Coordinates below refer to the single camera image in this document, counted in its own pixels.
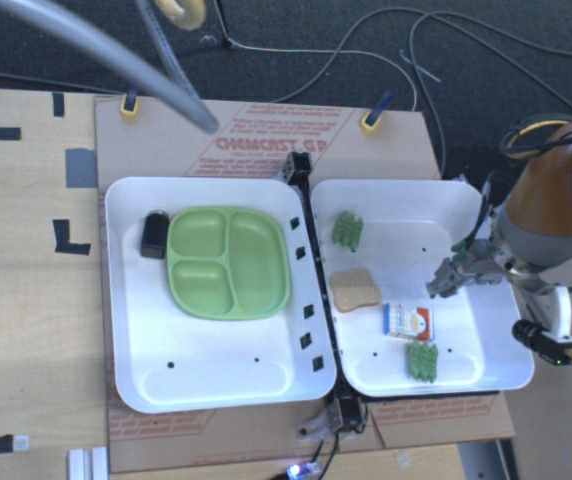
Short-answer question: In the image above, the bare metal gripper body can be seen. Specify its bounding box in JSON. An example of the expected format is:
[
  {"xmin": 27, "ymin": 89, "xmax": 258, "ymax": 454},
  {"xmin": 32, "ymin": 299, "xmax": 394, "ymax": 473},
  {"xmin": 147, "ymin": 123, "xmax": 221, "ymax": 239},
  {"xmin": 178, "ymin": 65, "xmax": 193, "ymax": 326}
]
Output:
[{"xmin": 453, "ymin": 239, "xmax": 550, "ymax": 293}]

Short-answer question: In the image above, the white plastic tray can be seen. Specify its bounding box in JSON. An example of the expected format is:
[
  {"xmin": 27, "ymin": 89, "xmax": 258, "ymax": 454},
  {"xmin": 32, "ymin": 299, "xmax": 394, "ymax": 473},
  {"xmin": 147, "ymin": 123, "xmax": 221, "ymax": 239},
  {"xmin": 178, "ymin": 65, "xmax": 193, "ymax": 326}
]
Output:
[
  {"xmin": 104, "ymin": 175, "xmax": 339, "ymax": 415},
  {"xmin": 310, "ymin": 178, "xmax": 536, "ymax": 399}
]

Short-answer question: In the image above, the white red blue carton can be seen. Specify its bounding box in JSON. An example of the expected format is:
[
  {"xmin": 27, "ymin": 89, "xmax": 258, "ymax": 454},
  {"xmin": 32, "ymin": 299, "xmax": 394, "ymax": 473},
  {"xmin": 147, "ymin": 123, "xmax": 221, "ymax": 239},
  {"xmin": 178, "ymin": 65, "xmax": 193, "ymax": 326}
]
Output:
[{"xmin": 382, "ymin": 301, "xmax": 436, "ymax": 342}]

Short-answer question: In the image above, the green toy vegetable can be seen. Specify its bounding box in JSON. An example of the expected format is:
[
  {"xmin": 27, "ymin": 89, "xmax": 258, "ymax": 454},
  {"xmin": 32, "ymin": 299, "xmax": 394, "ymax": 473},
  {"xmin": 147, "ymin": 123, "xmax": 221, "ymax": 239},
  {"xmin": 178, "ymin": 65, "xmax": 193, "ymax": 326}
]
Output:
[
  {"xmin": 405, "ymin": 338, "xmax": 440, "ymax": 385},
  {"xmin": 330, "ymin": 210, "xmax": 365, "ymax": 248}
]

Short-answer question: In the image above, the tan toy bread slice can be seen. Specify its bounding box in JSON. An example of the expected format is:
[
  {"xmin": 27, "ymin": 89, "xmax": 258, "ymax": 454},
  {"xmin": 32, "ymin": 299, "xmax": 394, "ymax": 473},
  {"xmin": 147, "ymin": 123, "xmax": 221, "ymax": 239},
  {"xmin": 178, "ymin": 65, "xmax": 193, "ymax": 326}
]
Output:
[{"xmin": 328, "ymin": 266, "xmax": 383, "ymax": 314}]

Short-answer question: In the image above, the thin black rod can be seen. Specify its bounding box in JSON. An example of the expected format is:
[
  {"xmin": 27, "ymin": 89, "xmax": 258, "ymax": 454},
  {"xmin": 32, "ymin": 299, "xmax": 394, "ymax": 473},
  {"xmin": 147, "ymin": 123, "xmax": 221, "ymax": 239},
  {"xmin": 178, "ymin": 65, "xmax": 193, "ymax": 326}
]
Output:
[{"xmin": 297, "ymin": 167, "xmax": 353, "ymax": 404}]

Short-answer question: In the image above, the green divided plate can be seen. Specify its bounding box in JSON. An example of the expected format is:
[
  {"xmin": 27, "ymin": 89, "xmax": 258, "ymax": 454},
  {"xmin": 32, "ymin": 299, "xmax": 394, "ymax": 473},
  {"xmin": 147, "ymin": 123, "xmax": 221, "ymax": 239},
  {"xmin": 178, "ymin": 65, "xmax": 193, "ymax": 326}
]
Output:
[{"xmin": 165, "ymin": 205, "xmax": 293, "ymax": 322}]

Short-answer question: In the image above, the small black bottle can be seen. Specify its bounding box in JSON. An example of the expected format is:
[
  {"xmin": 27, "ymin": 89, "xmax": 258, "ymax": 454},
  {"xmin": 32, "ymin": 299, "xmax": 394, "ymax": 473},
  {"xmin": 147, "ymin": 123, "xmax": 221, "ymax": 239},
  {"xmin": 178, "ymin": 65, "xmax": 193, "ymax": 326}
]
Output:
[{"xmin": 139, "ymin": 210, "xmax": 171, "ymax": 260}]

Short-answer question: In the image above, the brown cardboard board red print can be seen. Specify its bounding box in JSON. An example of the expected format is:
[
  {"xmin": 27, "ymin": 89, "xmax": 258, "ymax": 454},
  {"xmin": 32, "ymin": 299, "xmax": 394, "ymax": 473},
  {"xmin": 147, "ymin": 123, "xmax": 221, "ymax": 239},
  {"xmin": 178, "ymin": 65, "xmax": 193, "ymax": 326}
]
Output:
[{"xmin": 93, "ymin": 95, "xmax": 517, "ymax": 474}]

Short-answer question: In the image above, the black cylinder on white bracket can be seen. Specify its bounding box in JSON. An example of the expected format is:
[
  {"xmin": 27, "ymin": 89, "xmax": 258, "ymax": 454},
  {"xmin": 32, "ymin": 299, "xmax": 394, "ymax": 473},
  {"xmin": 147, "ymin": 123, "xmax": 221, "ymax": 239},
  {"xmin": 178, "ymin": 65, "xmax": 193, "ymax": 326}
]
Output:
[{"xmin": 511, "ymin": 285, "xmax": 572, "ymax": 368}]

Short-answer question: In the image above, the black block with thin wires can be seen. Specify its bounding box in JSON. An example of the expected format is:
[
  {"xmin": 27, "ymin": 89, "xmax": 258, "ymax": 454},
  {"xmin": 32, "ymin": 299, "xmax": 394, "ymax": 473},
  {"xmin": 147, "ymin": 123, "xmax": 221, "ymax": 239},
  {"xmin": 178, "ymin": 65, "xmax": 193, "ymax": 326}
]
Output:
[
  {"xmin": 279, "ymin": 151, "xmax": 314, "ymax": 186},
  {"xmin": 334, "ymin": 393, "xmax": 368, "ymax": 433}
]

